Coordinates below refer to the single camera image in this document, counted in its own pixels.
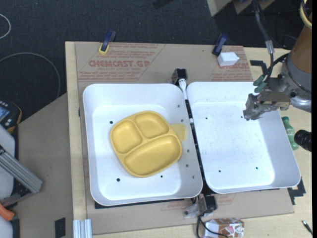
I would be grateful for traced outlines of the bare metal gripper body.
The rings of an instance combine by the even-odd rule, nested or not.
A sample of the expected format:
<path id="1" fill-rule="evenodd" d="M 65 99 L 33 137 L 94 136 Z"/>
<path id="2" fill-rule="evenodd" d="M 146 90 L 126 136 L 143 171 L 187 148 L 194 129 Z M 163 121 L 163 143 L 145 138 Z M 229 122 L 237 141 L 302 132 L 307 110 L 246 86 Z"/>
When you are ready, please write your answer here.
<path id="1" fill-rule="evenodd" d="M 291 99 L 298 95 L 298 85 L 286 74 L 271 77 L 258 85 L 258 109 L 261 111 L 287 110 Z"/>

